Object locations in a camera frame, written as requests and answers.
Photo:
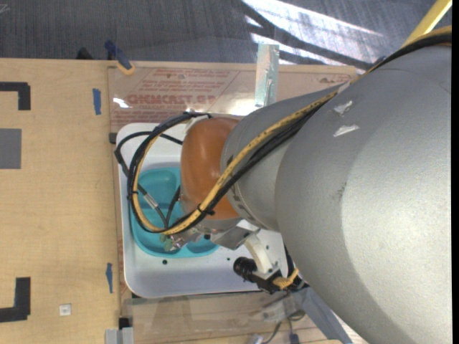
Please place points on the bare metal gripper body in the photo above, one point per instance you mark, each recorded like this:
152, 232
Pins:
231, 237

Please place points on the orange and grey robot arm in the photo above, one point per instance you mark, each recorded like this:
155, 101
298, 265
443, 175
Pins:
358, 192

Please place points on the white plastic tray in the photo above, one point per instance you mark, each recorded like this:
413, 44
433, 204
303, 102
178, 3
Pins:
186, 278

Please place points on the blue divided plate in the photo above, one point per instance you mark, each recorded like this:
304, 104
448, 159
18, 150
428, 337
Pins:
157, 188

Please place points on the black cylinder on white bracket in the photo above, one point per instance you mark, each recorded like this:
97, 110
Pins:
263, 260

